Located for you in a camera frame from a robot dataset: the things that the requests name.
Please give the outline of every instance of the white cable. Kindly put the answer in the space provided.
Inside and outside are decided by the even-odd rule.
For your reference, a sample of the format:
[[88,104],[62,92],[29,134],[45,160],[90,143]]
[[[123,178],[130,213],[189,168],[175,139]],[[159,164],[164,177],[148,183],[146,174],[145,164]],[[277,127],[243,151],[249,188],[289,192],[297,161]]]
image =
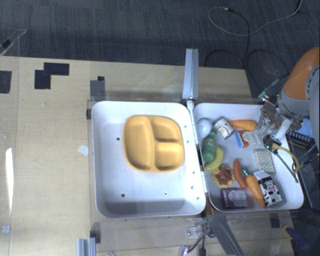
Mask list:
[[300,4],[299,4],[298,8],[295,10],[294,13],[292,13],[292,14],[286,16],[286,17],[278,18],[278,19],[275,19],[275,20],[273,20],[273,21],[270,21],[270,22],[264,24],[262,27],[260,27],[260,28],[257,29],[256,31],[254,31],[254,32],[252,32],[252,33],[249,33],[249,34],[237,34],[237,33],[232,33],[232,32],[229,32],[229,31],[223,29],[222,27],[218,26],[216,23],[214,23],[214,21],[211,19],[211,16],[210,16],[211,12],[212,12],[213,10],[216,10],[216,9],[224,9],[224,10],[228,11],[228,10],[229,10],[228,7],[220,7],[220,6],[219,6],[219,7],[214,7],[214,8],[212,8],[212,9],[209,11],[209,20],[210,20],[210,22],[211,22],[214,26],[216,26],[218,29],[222,30],[222,31],[225,32],[225,33],[228,33],[228,34],[233,35],[233,36],[238,36],[238,37],[248,37],[248,36],[251,36],[251,35],[259,32],[260,30],[262,30],[264,27],[268,26],[268,25],[271,24],[271,23],[279,22],[279,21],[285,20],[285,19],[287,19],[287,18],[295,15],[295,14],[299,11],[299,9],[300,9],[300,7],[301,7],[301,4],[302,4],[302,1],[303,1],[303,0],[300,0]]

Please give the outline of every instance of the dark floor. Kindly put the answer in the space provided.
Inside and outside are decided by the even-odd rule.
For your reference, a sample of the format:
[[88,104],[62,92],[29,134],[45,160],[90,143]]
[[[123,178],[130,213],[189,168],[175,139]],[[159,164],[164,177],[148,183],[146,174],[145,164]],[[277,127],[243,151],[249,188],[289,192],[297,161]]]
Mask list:
[[[239,58],[219,51],[207,60],[208,67],[226,68],[243,68],[245,55],[264,49],[272,53],[254,52],[246,65],[256,97],[319,45],[319,1],[304,0],[296,15],[249,38],[214,27],[209,10],[229,7],[253,32],[290,15],[298,4],[299,0],[1,0],[0,40],[14,29],[27,29],[21,56],[168,65],[184,65],[186,48],[199,49],[201,66],[211,51],[227,50]],[[215,9],[211,17],[233,33],[248,32],[237,13]]]

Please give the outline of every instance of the egg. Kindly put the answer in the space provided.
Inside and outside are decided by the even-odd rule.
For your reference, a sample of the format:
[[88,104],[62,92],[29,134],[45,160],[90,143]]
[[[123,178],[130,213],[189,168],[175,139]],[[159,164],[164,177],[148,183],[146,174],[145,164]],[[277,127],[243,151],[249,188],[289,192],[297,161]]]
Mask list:
[[201,139],[207,137],[211,129],[212,124],[206,118],[202,118],[196,123],[196,131]]

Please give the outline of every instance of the sausage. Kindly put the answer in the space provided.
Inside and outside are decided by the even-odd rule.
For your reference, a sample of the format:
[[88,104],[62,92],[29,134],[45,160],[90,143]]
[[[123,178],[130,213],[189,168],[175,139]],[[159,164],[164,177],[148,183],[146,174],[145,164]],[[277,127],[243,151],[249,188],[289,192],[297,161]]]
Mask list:
[[236,181],[238,182],[240,188],[242,188],[243,190],[246,189],[248,187],[248,185],[247,185],[247,182],[244,179],[244,177],[242,177],[242,175],[241,175],[241,167],[240,167],[239,160],[235,160],[233,162],[233,174],[234,174],[234,177],[235,177]]

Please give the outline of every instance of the yellow cable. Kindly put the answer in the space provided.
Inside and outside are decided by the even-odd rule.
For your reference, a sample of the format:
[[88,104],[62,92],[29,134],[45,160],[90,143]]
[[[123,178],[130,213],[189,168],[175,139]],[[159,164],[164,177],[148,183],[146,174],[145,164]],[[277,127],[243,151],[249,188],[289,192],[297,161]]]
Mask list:
[[299,171],[299,169],[300,169],[299,160],[297,159],[297,157],[296,157],[292,152],[290,152],[288,149],[286,149],[286,148],[284,148],[284,147],[282,147],[282,146],[279,146],[279,145],[276,144],[276,143],[273,143],[273,144],[272,144],[272,149],[273,149],[273,150],[283,150],[284,152],[286,152],[286,153],[288,153],[290,156],[292,156],[293,161],[295,162],[295,169],[292,170],[292,172],[293,172],[294,174],[296,174],[296,173]]

